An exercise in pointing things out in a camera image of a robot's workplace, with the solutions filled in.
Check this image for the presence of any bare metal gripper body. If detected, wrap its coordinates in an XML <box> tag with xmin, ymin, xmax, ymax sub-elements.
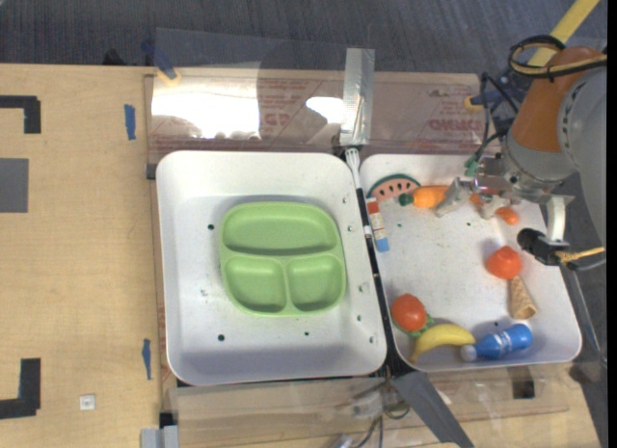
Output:
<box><xmin>474</xmin><ymin>156</ymin><xmax>556</xmax><ymax>205</ymax></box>

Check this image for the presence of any small orange toy piece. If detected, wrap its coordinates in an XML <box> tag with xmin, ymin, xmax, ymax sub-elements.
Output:
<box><xmin>495</xmin><ymin>205</ymin><xmax>521</xmax><ymax>227</ymax></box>

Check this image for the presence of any orange carrot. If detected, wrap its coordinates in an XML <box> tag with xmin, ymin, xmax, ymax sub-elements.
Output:
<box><xmin>397</xmin><ymin>184</ymin><xmax>452</xmax><ymax>210</ymax></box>

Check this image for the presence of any orange toy pepper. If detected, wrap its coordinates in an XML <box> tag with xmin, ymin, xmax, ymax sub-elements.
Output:
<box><xmin>485</xmin><ymin>245</ymin><xmax>523</xmax><ymax>281</ymax></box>

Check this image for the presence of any toy watermelon slice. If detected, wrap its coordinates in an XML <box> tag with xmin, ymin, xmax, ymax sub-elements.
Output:
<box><xmin>366</xmin><ymin>173</ymin><xmax>422</xmax><ymax>203</ymax></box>

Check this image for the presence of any white plastic tray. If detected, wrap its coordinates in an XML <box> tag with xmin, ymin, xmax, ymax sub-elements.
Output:
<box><xmin>359</xmin><ymin>152</ymin><xmax>583</xmax><ymax>374</ymax></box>
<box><xmin>154</xmin><ymin>149</ymin><xmax>389</xmax><ymax>387</ymax></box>

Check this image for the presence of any white tube with blue cap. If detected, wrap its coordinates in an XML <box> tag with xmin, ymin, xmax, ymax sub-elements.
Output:
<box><xmin>364</xmin><ymin>197</ymin><xmax>391</xmax><ymax>253</ymax></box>

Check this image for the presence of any brown cardboard board red print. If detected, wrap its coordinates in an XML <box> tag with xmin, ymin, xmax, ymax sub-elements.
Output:
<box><xmin>144</xmin><ymin>67</ymin><xmax>587</xmax><ymax>437</ymax></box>

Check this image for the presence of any thin black and white rod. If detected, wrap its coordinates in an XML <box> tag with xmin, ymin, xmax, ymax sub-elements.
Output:
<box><xmin>343</xmin><ymin>146</ymin><xmax>402</xmax><ymax>376</ymax></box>

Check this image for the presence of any tan ice cream cone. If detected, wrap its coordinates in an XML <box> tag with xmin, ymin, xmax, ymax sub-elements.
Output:
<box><xmin>507</xmin><ymin>274</ymin><xmax>538</xmax><ymax>321</ymax></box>

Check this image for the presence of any red tomato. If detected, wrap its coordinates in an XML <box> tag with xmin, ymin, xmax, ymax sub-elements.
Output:
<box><xmin>389</xmin><ymin>293</ymin><xmax>436</xmax><ymax>340</ymax></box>

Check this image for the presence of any blue and white bottle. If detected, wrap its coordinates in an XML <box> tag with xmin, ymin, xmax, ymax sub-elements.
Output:
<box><xmin>459</xmin><ymin>323</ymin><xmax>534</xmax><ymax>364</ymax></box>

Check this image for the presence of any yellow banana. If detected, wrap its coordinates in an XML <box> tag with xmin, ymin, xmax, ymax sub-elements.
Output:
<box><xmin>409</xmin><ymin>322</ymin><xmax>478</xmax><ymax>365</ymax></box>

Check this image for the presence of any green divided plate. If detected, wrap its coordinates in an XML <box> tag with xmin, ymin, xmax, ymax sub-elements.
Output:
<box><xmin>219</xmin><ymin>200</ymin><xmax>349</xmax><ymax>318</ymax></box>

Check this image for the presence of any black cylinder on white bracket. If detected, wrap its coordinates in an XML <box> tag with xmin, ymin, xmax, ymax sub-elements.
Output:
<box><xmin>516</xmin><ymin>195</ymin><xmax>576</xmax><ymax>267</ymax></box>

